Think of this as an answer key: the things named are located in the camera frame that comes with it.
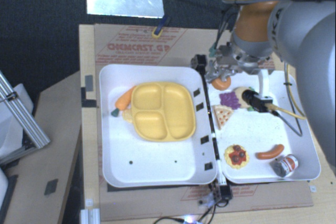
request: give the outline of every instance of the carrot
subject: carrot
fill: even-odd
[[[131,102],[132,92],[135,89],[135,87],[136,86],[133,86],[131,89],[129,89],[126,93],[124,93],[121,97],[117,99],[117,101],[114,104],[116,109],[111,112],[112,116],[115,116],[115,117],[118,116],[120,110],[121,111],[125,110],[128,107],[128,105]]]

